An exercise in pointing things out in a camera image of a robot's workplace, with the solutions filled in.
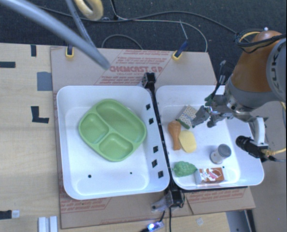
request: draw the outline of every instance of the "sponge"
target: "sponge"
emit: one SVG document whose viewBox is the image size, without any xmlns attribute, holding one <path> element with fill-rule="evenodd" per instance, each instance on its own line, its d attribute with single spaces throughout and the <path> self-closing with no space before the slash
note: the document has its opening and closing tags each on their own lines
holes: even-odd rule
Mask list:
<svg viewBox="0 0 287 232">
<path fill-rule="evenodd" d="M 182 130 L 179 133 L 179 141 L 182 148 L 187 152 L 191 153 L 196 150 L 197 144 L 194 134 L 189 130 Z"/>
</svg>

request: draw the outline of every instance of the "yellow clip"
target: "yellow clip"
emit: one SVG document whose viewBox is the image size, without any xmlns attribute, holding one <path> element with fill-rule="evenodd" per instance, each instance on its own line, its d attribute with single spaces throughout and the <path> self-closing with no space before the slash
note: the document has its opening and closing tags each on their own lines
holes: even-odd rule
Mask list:
<svg viewBox="0 0 287 232">
<path fill-rule="evenodd" d="M 65 48 L 65 56 L 67 58 L 73 58 L 74 57 L 74 47 L 72 47 L 72 54 L 68 54 L 67 49 L 68 49 L 68 46 Z"/>
<path fill-rule="evenodd" d="M 175 54 L 177 53 L 178 50 L 176 50 L 173 54 L 172 54 L 172 59 L 173 60 L 179 60 L 179 58 L 181 57 L 182 53 L 180 53 L 180 55 L 178 57 L 175 56 Z"/>
</svg>

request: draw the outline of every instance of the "green plate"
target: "green plate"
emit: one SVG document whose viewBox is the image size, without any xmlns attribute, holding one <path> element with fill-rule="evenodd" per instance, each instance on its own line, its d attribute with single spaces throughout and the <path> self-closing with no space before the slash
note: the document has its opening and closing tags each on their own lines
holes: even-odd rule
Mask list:
<svg viewBox="0 0 287 232">
<path fill-rule="evenodd" d="M 147 134 L 137 115 L 113 99 L 102 100 L 89 109 L 78 129 L 81 138 L 109 161 L 129 157 Z"/>
</svg>

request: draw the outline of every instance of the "green toy vegetable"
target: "green toy vegetable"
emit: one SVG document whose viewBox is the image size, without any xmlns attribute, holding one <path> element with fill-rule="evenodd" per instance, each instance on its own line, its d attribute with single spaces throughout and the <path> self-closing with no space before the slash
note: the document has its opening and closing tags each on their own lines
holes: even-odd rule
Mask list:
<svg viewBox="0 0 287 232">
<path fill-rule="evenodd" d="M 175 164 L 173 171 L 177 177 L 183 177 L 194 173 L 197 168 L 189 162 L 179 161 Z"/>
</svg>

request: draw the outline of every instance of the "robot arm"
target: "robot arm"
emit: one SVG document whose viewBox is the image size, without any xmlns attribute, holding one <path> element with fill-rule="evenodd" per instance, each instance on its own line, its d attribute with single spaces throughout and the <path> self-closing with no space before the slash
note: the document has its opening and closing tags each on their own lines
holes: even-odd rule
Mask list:
<svg viewBox="0 0 287 232">
<path fill-rule="evenodd" d="M 255 34 L 251 43 L 241 43 L 251 34 Z M 254 140 L 242 136 L 236 144 L 243 150 L 249 143 L 257 147 L 254 150 L 267 149 L 264 119 L 252 116 L 251 112 L 267 102 L 286 103 L 286 35 L 271 30 L 249 30 L 239 34 L 236 43 L 244 52 L 225 84 L 224 93 L 215 94 L 218 83 L 215 92 L 206 98 L 205 106 L 199 109 L 192 126 L 209 118 L 207 126 L 213 127 L 218 121 L 235 117 L 249 123 L 255 131 Z"/>
</svg>

